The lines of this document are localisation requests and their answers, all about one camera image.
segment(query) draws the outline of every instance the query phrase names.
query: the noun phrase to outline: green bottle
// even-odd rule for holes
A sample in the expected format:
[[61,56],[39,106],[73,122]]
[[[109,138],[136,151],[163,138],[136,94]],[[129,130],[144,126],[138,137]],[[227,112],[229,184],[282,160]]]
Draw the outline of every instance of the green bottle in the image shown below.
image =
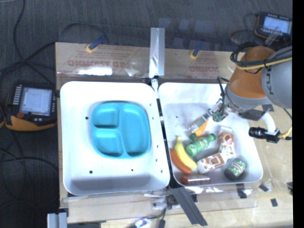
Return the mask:
[[208,137],[199,138],[198,140],[194,141],[186,147],[186,153],[189,156],[196,156],[203,149],[206,149],[209,146],[209,143],[211,141],[214,141],[215,139],[216,136],[213,133],[210,134]]

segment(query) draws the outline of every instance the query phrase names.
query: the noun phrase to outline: banana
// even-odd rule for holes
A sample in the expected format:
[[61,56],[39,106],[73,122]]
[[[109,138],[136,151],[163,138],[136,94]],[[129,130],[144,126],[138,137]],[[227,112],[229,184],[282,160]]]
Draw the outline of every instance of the banana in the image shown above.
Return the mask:
[[188,166],[189,168],[197,168],[197,164],[186,153],[184,146],[181,143],[181,137],[177,137],[177,142],[174,146],[174,150],[176,151],[177,156],[184,165]]

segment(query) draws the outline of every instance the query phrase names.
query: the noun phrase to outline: green can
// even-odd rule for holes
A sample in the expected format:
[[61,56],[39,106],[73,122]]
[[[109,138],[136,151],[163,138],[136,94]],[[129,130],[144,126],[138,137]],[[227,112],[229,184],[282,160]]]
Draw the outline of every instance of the green can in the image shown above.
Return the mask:
[[225,169],[225,176],[232,180],[236,181],[246,169],[246,164],[240,159],[235,158],[227,169]]

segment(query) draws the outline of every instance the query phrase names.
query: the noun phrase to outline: screen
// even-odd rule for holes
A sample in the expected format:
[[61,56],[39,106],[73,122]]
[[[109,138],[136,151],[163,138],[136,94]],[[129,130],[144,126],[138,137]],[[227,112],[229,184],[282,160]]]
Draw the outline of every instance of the screen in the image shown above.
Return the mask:
[[276,18],[268,17],[268,16],[265,17],[265,21],[264,21],[264,28],[275,30],[275,31],[280,31],[285,34],[290,34],[291,25],[292,25],[292,22],[290,22],[290,21],[276,19]]
[[19,112],[49,116],[51,100],[52,90],[50,89],[24,87]]

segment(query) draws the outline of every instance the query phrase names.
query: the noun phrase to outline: blue divided plate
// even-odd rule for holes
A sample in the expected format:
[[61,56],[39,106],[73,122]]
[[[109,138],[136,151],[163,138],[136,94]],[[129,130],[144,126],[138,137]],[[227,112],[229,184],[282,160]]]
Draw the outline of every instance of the blue divided plate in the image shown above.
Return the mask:
[[107,158],[134,158],[151,145],[146,112],[138,105],[108,102],[97,106],[91,116],[91,134],[96,151]]

